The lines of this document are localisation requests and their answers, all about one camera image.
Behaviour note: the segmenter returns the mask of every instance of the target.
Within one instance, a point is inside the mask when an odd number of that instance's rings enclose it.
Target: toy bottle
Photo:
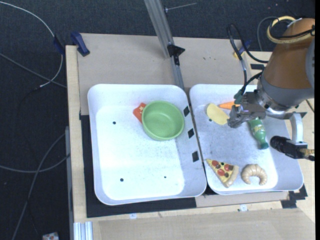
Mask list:
[[[266,129],[259,117],[248,121],[254,138],[259,142],[259,149],[265,150],[269,147],[266,142]]]

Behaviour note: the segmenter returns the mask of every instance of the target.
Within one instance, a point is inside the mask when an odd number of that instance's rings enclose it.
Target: blue clamp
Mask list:
[[[84,40],[79,32],[72,32],[71,33],[71,40],[74,45],[77,45],[77,50],[82,56],[87,56],[90,51],[87,49]]]

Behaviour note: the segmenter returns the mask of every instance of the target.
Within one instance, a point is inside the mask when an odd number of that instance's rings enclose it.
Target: orange object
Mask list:
[[[140,105],[133,110],[133,114],[135,115],[136,118],[142,123],[142,111],[144,110],[146,104],[140,103]]]
[[[226,103],[221,103],[220,105],[218,105],[218,107],[221,108],[221,109],[231,110],[233,105],[235,105],[236,107],[239,106],[239,104],[235,104],[234,101],[229,101],[229,102],[226,102]]]

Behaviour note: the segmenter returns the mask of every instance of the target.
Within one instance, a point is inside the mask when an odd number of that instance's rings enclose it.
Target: toy carrot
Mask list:
[[[220,105],[218,105],[218,107],[221,109],[231,110],[233,105],[235,105],[236,107],[239,106],[239,104],[235,104],[234,101],[229,101],[229,102],[221,103]]]

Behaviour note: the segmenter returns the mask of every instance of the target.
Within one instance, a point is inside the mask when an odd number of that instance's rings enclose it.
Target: wooden table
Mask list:
[[[70,230],[92,222],[94,240],[135,239],[315,239],[314,162],[299,161],[308,194],[297,208],[284,209],[289,192],[198,196],[196,208],[88,218],[86,211],[82,128],[79,115],[88,115],[87,92],[97,83],[174,84],[170,61],[163,58],[156,36],[82,34],[90,55],[82,57],[66,46],[70,134]],[[225,39],[174,38],[186,49],[180,66],[186,92],[195,84],[242,84],[239,61]],[[254,52],[268,59],[270,52]],[[246,57],[246,64],[253,62]],[[299,110],[304,140],[314,148],[314,113],[306,102]]]

